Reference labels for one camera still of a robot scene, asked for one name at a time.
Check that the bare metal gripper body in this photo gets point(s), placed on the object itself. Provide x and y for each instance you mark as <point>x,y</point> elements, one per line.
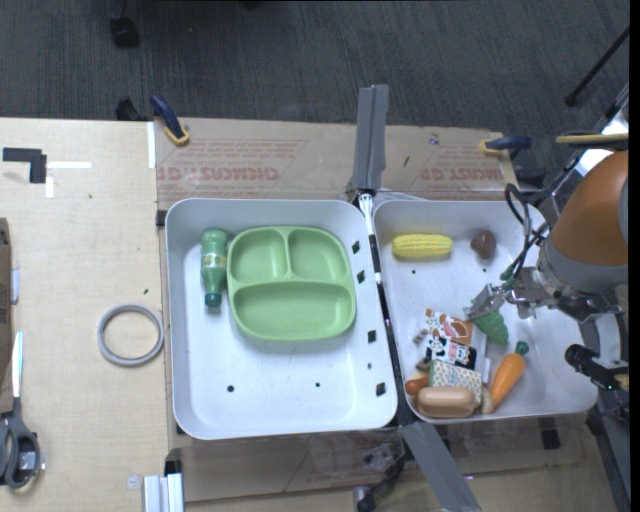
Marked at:
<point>530,289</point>

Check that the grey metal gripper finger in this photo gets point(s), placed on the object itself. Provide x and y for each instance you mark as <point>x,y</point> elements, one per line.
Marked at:
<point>484,301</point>

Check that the green ribbed toy vegetable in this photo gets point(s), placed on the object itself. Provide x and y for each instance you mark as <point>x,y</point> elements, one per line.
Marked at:
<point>494,327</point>

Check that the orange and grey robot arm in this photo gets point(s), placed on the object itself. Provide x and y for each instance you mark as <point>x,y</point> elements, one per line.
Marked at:
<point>590,220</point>

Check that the white plastic tray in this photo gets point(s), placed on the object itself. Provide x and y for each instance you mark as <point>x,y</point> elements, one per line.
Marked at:
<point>450,290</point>
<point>280,385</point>

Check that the orange and white carton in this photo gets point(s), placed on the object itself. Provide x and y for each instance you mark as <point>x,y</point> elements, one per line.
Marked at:
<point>452,327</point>

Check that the brown rounded toy food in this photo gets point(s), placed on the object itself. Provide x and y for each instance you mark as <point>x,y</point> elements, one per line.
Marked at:
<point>484,244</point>

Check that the black and white cow carton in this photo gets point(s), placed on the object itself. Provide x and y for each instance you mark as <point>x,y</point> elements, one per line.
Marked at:
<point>452,352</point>

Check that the orange carrot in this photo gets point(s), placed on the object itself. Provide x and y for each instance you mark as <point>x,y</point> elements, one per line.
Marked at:
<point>507,375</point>

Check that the green patterned carton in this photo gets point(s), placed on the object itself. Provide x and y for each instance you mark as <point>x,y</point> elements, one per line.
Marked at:
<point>455,378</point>

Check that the yellow corn cob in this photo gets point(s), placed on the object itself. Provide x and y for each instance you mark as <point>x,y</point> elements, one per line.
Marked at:
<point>422,246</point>

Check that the beige toy food piece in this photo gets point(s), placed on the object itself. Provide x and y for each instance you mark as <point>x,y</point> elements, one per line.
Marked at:
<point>487,400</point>

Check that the tan hot dog bun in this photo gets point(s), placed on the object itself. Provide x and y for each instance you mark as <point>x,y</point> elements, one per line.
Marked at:
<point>445,401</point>

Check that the brown sausage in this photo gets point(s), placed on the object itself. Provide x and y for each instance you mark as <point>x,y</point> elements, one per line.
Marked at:
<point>415,385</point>

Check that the green divided plate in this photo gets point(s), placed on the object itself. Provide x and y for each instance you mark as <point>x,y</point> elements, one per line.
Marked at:
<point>292,310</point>

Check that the brown cardboard board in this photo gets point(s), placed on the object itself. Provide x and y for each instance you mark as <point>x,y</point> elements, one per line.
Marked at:
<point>310,160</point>

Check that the green plastic bottle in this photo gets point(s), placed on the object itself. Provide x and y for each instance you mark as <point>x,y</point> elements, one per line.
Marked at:
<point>213,265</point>

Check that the grey tape roll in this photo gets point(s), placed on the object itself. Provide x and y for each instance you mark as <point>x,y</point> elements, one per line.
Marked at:
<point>102,345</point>

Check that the black cylinder on white bracket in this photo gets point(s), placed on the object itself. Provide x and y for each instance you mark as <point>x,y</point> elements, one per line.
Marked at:
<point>595,367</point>

